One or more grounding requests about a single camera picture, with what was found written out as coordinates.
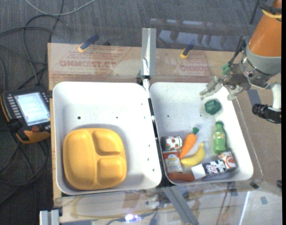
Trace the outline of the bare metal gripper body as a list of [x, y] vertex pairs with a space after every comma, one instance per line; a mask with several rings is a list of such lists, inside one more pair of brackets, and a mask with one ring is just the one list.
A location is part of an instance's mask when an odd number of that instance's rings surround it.
[[249, 89], [252, 85], [266, 88], [270, 75], [262, 73], [249, 63], [225, 64], [222, 67], [223, 84]]

